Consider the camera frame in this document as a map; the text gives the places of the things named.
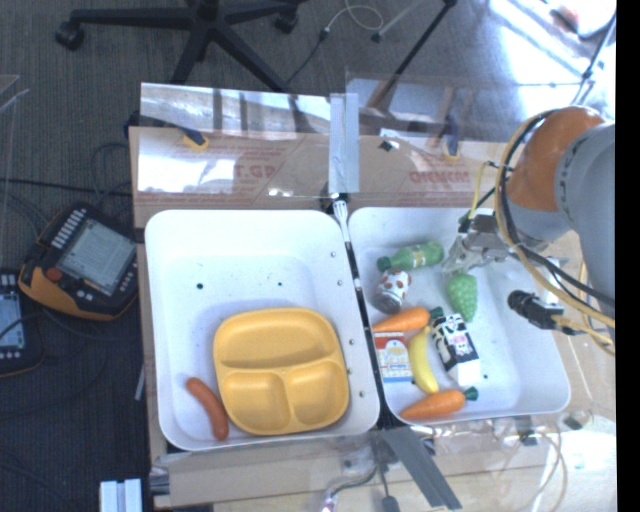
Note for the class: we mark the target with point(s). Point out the green bottle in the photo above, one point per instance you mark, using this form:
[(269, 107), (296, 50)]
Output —
[(417, 256)]

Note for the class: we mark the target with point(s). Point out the red and white packet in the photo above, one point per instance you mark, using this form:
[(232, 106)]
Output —
[(393, 357)]

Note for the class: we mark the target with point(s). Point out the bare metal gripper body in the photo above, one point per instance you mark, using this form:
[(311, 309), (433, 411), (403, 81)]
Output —
[(484, 242)]

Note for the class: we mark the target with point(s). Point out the green grapes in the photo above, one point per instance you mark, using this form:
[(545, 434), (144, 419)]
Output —
[(463, 296)]

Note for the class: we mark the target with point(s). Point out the brown cardboard board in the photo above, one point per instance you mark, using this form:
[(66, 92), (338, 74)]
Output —
[(280, 185)]

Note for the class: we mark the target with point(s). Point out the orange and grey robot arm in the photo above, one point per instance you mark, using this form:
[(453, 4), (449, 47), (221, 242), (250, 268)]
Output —
[(587, 190)]

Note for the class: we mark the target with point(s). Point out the orange sausage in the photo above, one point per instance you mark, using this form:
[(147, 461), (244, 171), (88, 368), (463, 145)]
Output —
[(210, 406)]

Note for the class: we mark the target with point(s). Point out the yellow divided plate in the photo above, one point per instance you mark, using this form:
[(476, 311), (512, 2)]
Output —
[(280, 370)]

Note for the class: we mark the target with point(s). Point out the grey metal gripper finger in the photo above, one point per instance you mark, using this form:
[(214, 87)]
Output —
[(471, 261), (453, 257)]

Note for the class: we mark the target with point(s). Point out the orange carrot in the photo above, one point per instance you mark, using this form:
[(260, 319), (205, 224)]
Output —
[(432, 405), (405, 320)]

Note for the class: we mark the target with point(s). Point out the white plastic tray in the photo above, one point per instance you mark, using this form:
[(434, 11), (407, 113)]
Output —
[(515, 360), (250, 270)]

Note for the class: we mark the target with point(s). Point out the black and white carton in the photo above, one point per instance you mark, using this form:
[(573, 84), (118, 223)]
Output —
[(457, 347)]

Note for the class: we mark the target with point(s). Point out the black cylinder on white bracket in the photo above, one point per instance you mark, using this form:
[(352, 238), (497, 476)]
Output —
[(531, 307)]

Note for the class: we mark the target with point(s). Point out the red and white can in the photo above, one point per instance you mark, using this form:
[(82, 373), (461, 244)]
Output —
[(392, 291)]

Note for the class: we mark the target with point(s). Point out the yellow banana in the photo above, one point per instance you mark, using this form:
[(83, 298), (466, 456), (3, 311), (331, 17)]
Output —
[(422, 362)]

